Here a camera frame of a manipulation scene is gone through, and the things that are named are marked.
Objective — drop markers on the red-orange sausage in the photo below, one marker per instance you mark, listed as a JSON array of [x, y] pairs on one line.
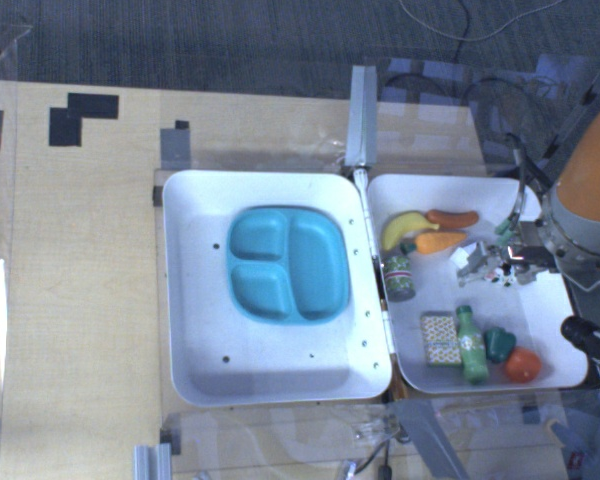
[[452, 218]]

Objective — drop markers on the green bottle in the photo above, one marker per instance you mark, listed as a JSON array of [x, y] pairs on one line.
[[472, 348]]

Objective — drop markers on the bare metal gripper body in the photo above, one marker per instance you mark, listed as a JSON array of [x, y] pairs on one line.
[[527, 255]]

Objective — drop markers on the blue divided plate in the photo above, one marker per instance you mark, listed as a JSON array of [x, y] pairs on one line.
[[310, 263]]

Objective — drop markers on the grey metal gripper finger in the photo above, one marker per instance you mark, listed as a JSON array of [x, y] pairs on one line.
[[482, 254], [472, 274]]

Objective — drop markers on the orange carrot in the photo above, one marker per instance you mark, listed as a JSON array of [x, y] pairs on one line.
[[437, 242]]

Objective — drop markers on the dark green pepper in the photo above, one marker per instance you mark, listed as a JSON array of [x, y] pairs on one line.
[[500, 345]]

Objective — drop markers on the yellow patterned carton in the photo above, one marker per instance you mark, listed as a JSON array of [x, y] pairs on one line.
[[440, 340]]

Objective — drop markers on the orange-red tomato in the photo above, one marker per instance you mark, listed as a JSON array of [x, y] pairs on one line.
[[522, 365]]

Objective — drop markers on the black cylinder on white bracket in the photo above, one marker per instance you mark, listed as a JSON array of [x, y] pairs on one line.
[[587, 335]]

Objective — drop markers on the green and white can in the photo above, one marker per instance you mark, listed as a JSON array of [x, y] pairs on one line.
[[399, 278]]

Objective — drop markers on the yellow banana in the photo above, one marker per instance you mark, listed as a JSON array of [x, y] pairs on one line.
[[402, 223]]

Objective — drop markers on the white plastic tray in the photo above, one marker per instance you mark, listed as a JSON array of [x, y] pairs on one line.
[[200, 278], [440, 288]]

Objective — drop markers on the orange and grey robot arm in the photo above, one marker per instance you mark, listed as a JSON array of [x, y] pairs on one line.
[[592, 168]]

